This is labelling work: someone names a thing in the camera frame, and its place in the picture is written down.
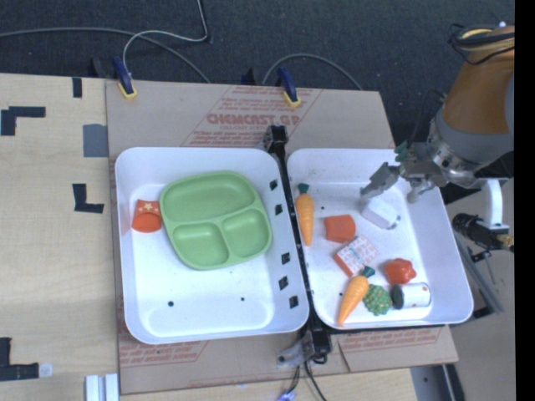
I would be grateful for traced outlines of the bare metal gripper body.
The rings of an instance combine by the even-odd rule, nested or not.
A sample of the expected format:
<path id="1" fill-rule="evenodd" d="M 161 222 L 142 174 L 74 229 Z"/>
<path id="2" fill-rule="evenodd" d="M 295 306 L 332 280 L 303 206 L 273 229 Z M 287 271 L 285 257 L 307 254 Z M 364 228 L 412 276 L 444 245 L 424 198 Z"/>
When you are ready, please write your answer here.
<path id="1" fill-rule="evenodd" d="M 473 187 L 477 183 L 477 164 L 461 158 L 444 141 L 411 145 L 404 141 L 398 146 L 398 163 L 400 175 L 411 183 L 438 187 Z"/>

